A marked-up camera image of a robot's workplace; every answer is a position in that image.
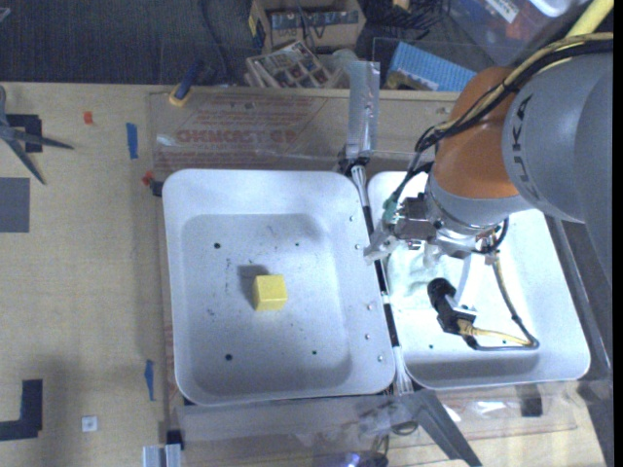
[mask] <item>table surface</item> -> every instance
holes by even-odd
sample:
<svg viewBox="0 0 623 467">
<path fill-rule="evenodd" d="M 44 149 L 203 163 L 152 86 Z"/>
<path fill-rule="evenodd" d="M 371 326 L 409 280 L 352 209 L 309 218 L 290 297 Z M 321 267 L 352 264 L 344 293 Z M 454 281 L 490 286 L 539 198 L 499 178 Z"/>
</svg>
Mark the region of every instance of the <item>table surface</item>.
<svg viewBox="0 0 623 467">
<path fill-rule="evenodd" d="M 48 184 L 30 178 L 30 232 L 0 233 L 0 420 L 19 417 L 22 380 L 44 382 L 38 439 L 2 442 L 0 458 L 4 465 L 28 467 L 139 465 L 142 447 L 164 440 L 169 419 L 161 202 L 141 183 L 152 166 L 148 97 L 167 88 L 5 88 L 9 113 L 39 115 L 47 136 L 75 150 L 45 148 L 33 156 Z M 326 102 L 318 129 L 332 126 L 336 136 L 346 133 L 347 91 L 296 94 Z M 384 92 L 380 132 L 395 133 L 403 150 L 420 126 L 441 121 L 453 100 L 447 94 Z M 87 111 L 92 125 L 85 123 Z M 126 123 L 137 126 L 138 159 L 129 157 Z M 0 168 L 0 177 L 31 176 L 4 145 Z M 154 363 L 154 401 L 145 383 L 148 360 Z M 581 401 L 573 400 L 572 413 L 575 426 L 567 430 L 470 444 L 488 466 L 604 465 Z M 97 416 L 97 431 L 82 432 L 85 415 Z M 392 443 L 390 465 L 443 460 L 434 445 L 400 441 Z M 204 462 L 188 452 L 185 464 Z"/>
</svg>

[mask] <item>small white square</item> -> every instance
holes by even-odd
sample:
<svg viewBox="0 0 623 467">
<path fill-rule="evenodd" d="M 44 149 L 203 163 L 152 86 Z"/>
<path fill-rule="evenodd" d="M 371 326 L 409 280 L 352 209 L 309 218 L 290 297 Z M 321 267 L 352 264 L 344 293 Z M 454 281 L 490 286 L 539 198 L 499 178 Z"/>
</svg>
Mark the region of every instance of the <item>small white square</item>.
<svg viewBox="0 0 623 467">
<path fill-rule="evenodd" d="M 82 417 L 82 432 L 97 430 L 97 415 L 85 415 Z"/>
</svg>

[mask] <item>blue tape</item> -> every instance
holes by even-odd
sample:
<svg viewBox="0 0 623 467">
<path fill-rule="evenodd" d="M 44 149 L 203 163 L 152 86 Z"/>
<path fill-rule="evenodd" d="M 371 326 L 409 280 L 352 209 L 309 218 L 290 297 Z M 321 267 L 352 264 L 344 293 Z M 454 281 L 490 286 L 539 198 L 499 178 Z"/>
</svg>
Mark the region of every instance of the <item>blue tape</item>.
<svg viewBox="0 0 623 467">
<path fill-rule="evenodd" d="M 133 123 L 126 123 L 128 133 L 128 150 L 131 160 L 138 159 L 138 128 Z"/>
<path fill-rule="evenodd" d="M 147 382 L 147 389 L 149 390 L 149 401 L 156 401 L 154 398 L 154 362 L 147 360 L 145 362 L 145 382 Z"/>
</svg>

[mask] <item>gray square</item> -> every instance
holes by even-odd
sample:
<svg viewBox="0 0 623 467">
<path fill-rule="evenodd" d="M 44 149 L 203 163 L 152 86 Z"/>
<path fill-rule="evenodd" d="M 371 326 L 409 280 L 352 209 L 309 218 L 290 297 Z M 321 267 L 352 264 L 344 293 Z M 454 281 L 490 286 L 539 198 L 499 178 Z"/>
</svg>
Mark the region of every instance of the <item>gray square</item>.
<svg viewBox="0 0 623 467">
<path fill-rule="evenodd" d="M 0 178 L 0 233 L 30 231 L 30 179 Z"/>
</svg>

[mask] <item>cardboard box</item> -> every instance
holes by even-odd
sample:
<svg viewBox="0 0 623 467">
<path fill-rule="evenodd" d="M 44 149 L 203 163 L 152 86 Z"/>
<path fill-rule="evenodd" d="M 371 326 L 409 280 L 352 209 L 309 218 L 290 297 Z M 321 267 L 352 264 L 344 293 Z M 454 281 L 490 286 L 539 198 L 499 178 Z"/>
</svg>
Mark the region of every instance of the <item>cardboard box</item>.
<svg viewBox="0 0 623 467">
<path fill-rule="evenodd" d="M 249 27 L 262 54 L 306 41 L 306 29 L 312 36 L 306 41 L 308 45 L 331 50 L 354 48 L 366 21 L 357 0 L 299 2 L 307 19 L 302 18 L 296 0 L 253 0 Z"/>
</svg>

